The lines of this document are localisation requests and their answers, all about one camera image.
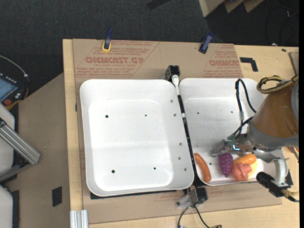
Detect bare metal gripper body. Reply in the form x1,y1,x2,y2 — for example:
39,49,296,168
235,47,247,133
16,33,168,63
231,133,289,163

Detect purple grapes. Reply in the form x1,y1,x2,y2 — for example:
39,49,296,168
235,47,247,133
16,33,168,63
218,152,234,178

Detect white plastic tray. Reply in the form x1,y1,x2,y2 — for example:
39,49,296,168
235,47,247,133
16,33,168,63
178,77,289,186
79,79,195,197

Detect orange sausage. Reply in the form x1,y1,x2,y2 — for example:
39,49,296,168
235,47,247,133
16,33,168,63
193,152,212,183

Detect pale yellow toy food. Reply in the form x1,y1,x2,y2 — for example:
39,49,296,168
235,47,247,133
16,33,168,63
247,160,258,173

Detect pink toy meat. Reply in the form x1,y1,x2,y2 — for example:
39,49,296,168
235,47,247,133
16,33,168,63
231,162,252,181

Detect thin black and white rod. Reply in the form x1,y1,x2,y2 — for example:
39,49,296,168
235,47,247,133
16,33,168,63
171,74,198,185

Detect brown cardboard board red print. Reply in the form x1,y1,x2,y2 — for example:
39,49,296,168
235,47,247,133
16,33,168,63
72,38,283,224

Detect black cylinder on white bracket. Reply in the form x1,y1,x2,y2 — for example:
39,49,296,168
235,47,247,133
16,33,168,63
256,159,292,198

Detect black block with thin wires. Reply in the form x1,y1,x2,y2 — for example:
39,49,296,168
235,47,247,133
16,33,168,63
175,186,209,209
161,65,181,81

